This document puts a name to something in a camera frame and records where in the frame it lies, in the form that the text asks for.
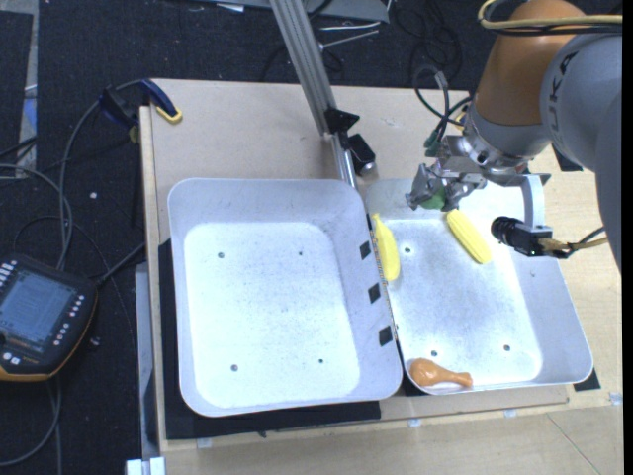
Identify white plastic tray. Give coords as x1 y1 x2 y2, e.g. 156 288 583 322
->
166 177 405 419
364 178 594 397

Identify yellow banana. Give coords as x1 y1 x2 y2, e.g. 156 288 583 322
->
371 212 402 283

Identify yellow corn with green husk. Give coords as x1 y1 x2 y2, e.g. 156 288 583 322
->
418 188 495 265

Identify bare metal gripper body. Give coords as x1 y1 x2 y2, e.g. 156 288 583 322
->
427 134 529 193

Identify black block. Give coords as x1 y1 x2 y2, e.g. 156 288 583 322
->
347 133 378 176

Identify black cylinder on white bracket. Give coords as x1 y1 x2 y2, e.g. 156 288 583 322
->
490 171 555 259

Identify orange chicken drumstick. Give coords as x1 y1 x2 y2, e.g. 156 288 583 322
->
407 357 475 391

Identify pale wood board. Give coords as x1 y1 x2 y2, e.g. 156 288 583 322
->
139 77 623 460

